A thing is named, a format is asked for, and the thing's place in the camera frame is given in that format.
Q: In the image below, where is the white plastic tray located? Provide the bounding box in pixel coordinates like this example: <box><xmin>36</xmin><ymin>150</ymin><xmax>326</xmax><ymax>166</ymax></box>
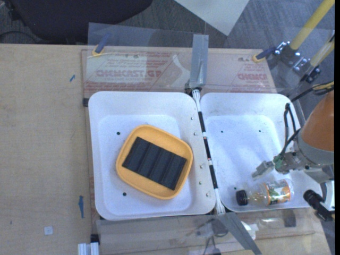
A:
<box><xmin>88</xmin><ymin>90</ymin><xmax>217</xmax><ymax>221</ymax></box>
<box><xmin>199</xmin><ymin>92</ymin><xmax>324</xmax><ymax>214</ymax></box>

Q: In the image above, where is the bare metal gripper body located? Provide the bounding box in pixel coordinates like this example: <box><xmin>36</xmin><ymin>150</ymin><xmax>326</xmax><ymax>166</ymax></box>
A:
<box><xmin>274</xmin><ymin>150</ymin><xmax>322</xmax><ymax>174</ymax></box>

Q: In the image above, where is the black cylinder on white bracket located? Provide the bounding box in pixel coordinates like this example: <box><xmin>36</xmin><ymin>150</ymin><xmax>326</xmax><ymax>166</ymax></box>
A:
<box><xmin>303</xmin><ymin>168</ymin><xmax>335</xmax><ymax>222</ymax></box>

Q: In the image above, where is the thin black and white rod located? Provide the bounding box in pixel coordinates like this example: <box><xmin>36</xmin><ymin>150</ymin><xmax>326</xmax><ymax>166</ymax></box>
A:
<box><xmin>191</xmin><ymin>89</ymin><xmax>226</xmax><ymax>215</ymax></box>

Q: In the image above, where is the brown cardboard board red print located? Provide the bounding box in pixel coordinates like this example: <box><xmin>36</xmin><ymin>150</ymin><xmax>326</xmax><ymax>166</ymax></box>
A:
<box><xmin>80</xmin><ymin>45</ymin><xmax>328</xmax><ymax>255</ymax></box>

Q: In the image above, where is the clear plastic bottle orange label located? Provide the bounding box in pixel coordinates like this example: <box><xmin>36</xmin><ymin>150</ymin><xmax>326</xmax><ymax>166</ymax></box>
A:
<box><xmin>235</xmin><ymin>178</ymin><xmax>295</xmax><ymax>207</ymax></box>

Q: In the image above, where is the yellow plate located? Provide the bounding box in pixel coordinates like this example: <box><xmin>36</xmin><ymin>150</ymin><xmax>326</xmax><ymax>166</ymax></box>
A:
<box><xmin>115</xmin><ymin>124</ymin><xmax>194</xmax><ymax>200</ymax></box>

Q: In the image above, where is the black ribbed rectangular block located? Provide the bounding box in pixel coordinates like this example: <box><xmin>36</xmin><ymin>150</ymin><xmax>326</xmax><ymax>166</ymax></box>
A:
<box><xmin>122</xmin><ymin>136</ymin><xmax>188</xmax><ymax>191</ymax></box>

